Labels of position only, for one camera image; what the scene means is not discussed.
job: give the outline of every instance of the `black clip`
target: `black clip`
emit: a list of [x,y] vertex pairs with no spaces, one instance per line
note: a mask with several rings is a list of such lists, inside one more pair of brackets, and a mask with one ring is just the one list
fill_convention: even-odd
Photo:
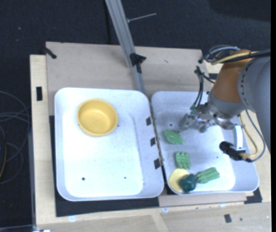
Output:
[[223,153],[229,155],[233,160],[243,160],[240,153],[245,153],[245,150],[236,150],[233,148],[233,146],[233,144],[226,141],[220,143],[220,149],[223,151]]
[[53,59],[56,59],[57,58],[57,56],[49,49],[49,48],[47,48],[47,47],[44,47],[44,48],[42,48],[41,49],[41,52],[42,52],[42,54],[48,54],[48,55],[50,55]]
[[132,65],[137,67],[137,72],[138,73],[141,73],[141,63],[146,60],[146,57],[144,56],[141,56],[141,55],[138,55],[136,53],[132,53],[131,55],[129,55],[130,57],[130,60],[132,62]]

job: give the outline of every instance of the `wooden table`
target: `wooden table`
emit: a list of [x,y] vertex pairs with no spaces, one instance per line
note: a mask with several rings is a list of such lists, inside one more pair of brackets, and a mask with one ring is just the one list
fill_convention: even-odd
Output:
[[[31,98],[35,174],[36,228],[67,231],[268,231],[271,230],[270,153],[255,162],[260,178],[261,203],[244,204],[251,193],[159,196],[159,207],[56,217],[49,116],[53,98],[62,87],[135,89],[132,71],[126,67],[120,46],[47,43],[57,58],[31,55]],[[206,73],[220,66],[198,64],[201,51],[136,47],[147,59],[142,64],[146,95],[160,90],[197,91],[196,65]],[[205,82],[205,91],[211,84]],[[258,146],[262,144],[249,129]]]

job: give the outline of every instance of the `dark green toy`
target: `dark green toy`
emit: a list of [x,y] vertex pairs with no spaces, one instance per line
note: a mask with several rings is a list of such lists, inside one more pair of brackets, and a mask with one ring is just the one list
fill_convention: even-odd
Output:
[[182,187],[182,190],[185,193],[188,193],[189,191],[192,191],[195,189],[197,184],[197,179],[195,178],[195,175],[190,174],[184,179],[181,179],[179,181],[179,186]]

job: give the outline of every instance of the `yellow bowl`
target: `yellow bowl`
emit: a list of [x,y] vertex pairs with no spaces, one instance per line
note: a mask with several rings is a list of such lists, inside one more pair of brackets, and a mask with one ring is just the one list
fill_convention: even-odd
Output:
[[81,129],[91,136],[104,136],[118,125],[118,114],[107,101],[91,99],[83,102],[77,111]]

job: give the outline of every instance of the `green plastic piece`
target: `green plastic piece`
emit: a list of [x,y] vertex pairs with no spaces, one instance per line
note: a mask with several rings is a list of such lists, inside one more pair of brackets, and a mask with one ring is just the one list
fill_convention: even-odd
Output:
[[190,169],[190,159],[187,152],[177,152],[175,155],[178,168]]
[[208,168],[205,171],[198,172],[195,175],[195,178],[198,180],[198,183],[207,183],[208,181],[218,179],[220,173],[216,170],[215,167]]
[[179,186],[182,187],[182,190],[185,193],[188,193],[196,188],[197,179],[195,175],[190,174],[186,178],[183,178],[179,181]]
[[190,112],[191,115],[195,115],[195,114],[196,114],[196,107],[195,107],[195,104],[193,104],[193,105],[190,107],[190,110],[191,110],[191,112]]
[[183,145],[184,141],[181,135],[175,130],[165,130],[164,136],[166,137],[167,141],[174,145]]

